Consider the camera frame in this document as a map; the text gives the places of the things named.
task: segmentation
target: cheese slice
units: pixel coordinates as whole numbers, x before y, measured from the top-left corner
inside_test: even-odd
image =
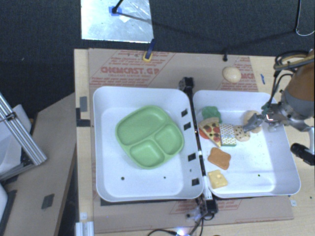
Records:
[[[198,127],[205,133],[215,145],[221,147],[221,132],[219,118],[207,118],[198,124]]]
[[[208,177],[210,179],[210,183],[213,189],[221,188],[227,186],[227,180],[221,174],[220,170],[215,170],[208,172]]]

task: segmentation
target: blue tape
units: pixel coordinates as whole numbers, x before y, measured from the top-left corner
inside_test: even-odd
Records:
[[[115,7],[114,7],[114,6],[110,6],[110,7],[108,7],[108,10],[109,10],[109,13],[110,13],[112,16],[114,16],[114,17],[120,16],[118,13],[122,13],[122,12],[123,12],[123,10],[122,10],[120,7],[118,7],[117,13],[113,13],[113,12],[112,12],[113,8],[115,8]]]
[[[262,83],[265,84],[265,77],[262,74],[260,74],[260,76],[261,76]]]
[[[151,43],[150,43],[149,48],[147,50],[147,54],[145,56],[145,59],[149,59],[150,58],[150,55],[151,55],[151,53],[153,51],[153,48],[154,48],[155,44],[156,44],[156,40],[153,38],[151,40]]]

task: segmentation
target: green plate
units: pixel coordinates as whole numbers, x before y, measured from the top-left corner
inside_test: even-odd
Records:
[[[184,146],[184,137],[177,125],[157,106],[132,112],[117,124],[115,134],[127,155],[144,169],[160,166]]]

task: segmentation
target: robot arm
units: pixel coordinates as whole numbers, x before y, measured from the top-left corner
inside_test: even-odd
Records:
[[[303,58],[290,62],[292,58]],[[310,135],[310,148],[300,144],[293,144],[291,151],[301,157],[305,162],[314,165],[314,127],[305,124],[304,120],[314,116],[314,50],[310,53],[295,51],[284,53],[276,57],[274,65],[274,84],[270,100],[262,107],[260,115],[253,115],[248,124],[243,126],[245,132],[260,126],[263,122],[269,124],[269,131],[275,130],[279,125],[292,126],[301,132]],[[292,72],[280,76],[287,70]],[[279,82],[283,76],[291,76],[292,79],[281,91],[281,100],[272,104],[272,98],[278,90]]]

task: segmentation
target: dark carpet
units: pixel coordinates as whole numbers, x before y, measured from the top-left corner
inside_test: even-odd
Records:
[[[298,0],[149,0],[155,50],[275,56],[314,47],[293,32]],[[303,0],[300,31],[314,30]],[[74,92],[73,50],[145,50],[147,44],[81,39],[80,0],[0,0],[0,92],[28,115]]]

